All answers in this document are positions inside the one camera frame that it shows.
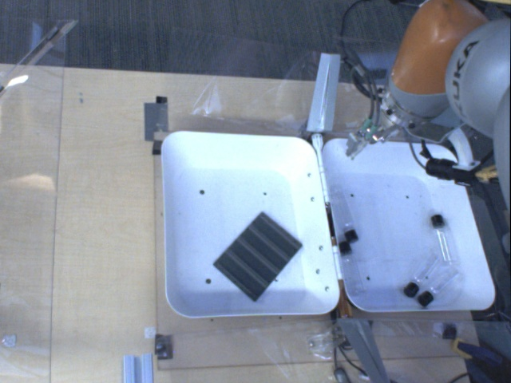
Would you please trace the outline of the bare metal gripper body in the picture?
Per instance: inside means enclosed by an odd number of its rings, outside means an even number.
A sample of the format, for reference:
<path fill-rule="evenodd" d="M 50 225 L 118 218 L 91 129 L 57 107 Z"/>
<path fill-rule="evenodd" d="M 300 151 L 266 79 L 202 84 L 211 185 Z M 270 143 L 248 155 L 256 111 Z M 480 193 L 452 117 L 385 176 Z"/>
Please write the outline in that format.
<path fill-rule="evenodd" d="M 369 116 L 357 130 L 359 143 L 378 143 L 405 131 L 414 118 L 398 104 L 372 101 Z"/>

